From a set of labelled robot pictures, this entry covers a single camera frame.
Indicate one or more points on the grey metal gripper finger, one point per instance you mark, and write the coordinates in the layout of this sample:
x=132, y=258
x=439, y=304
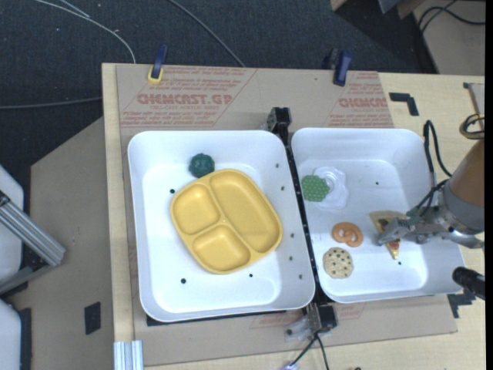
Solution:
x=387, y=236
x=397, y=224

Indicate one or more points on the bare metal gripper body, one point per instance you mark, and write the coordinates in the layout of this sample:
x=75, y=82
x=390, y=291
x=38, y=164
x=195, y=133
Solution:
x=435, y=229

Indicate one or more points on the yellow pizza slice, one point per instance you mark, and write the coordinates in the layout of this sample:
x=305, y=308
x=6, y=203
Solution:
x=379, y=220

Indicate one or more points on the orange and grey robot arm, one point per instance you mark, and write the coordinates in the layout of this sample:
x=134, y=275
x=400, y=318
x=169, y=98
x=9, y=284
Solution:
x=466, y=179

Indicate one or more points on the orange pretzel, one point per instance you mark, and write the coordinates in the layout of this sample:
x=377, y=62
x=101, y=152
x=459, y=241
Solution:
x=346, y=234

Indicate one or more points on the white plastic tray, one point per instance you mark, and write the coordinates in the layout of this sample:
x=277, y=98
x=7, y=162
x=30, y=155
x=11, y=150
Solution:
x=161, y=291
x=385, y=280

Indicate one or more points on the beige chocolate chip biscuit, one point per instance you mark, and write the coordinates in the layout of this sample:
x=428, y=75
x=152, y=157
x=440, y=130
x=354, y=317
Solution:
x=337, y=263

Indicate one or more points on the clear plastic blister piece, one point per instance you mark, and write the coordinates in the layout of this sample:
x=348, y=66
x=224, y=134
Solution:
x=338, y=191

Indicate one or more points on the green grapes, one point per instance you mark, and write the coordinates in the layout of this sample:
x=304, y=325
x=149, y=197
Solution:
x=314, y=188

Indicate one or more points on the thin black rod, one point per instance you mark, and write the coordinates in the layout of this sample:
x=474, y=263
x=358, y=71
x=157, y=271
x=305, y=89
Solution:
x=298, y=191

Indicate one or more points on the yellow divided plate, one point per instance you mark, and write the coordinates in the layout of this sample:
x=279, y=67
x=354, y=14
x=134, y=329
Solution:
x=231, y=214

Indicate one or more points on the dark green broccoli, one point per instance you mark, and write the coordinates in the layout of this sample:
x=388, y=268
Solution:
x=201, y=165

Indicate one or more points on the brown cardboard board, red print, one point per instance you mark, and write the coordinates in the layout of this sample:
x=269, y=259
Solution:
x=231, y=98

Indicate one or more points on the black cylinder on white bracket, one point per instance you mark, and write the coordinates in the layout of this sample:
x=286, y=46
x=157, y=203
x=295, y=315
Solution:
x=468, y=278

